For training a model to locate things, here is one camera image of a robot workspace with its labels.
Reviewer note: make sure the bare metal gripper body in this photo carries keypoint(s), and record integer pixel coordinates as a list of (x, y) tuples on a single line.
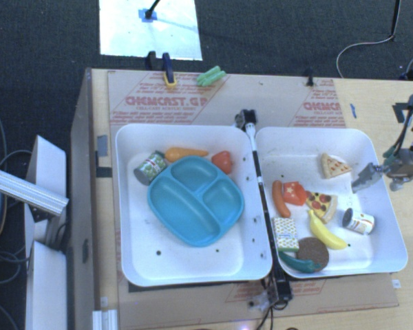
[(407, 168)]

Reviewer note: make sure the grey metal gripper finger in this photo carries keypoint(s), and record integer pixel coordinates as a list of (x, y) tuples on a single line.
[(366, 177)]

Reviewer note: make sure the pale pizza slice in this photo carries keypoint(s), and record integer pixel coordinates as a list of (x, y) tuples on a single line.
[(333, 166)]

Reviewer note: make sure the white labelled can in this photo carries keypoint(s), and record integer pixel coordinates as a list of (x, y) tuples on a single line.
[(359, 221)]

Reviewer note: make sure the pepperoni pizza slice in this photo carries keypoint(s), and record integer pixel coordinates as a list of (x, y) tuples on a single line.
[(321, 205)]

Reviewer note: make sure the yellow banana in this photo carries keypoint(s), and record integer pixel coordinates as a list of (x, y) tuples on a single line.
[(325, 236)]

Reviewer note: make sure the red carton with star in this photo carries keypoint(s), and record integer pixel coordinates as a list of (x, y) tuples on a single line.
[(294, 193)]

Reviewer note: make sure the white plastic tray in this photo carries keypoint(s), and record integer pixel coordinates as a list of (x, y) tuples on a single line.
[(371, 253), (179, 263)]

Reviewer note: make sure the orange sausage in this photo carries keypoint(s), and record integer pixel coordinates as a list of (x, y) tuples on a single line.
[(281, 199)]

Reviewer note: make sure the brown round biscuit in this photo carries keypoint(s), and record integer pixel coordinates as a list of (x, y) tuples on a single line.
[(313, 251)]

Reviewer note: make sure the yellow green patterned carton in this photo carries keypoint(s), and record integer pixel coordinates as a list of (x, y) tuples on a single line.
[(285, 234)]

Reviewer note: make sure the thin black and white rod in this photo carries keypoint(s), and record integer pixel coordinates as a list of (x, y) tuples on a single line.
[(259, 170)]

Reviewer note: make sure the teal green chilli pepper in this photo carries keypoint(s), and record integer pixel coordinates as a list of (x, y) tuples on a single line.
[(296, 263)]

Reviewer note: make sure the brown cardboard board red print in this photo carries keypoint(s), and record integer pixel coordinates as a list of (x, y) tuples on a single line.
[(282, 95)]

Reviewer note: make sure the blue divided plate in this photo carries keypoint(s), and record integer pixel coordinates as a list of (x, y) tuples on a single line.
[(192, 205)]

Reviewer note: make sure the orange carrot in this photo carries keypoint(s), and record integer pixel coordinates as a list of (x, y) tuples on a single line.
[(182, 153)]

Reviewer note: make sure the light green bean pods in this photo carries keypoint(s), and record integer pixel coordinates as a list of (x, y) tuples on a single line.
[(210, 76)]

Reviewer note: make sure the green labelled can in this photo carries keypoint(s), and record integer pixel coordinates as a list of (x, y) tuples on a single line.
[(151, 166)]

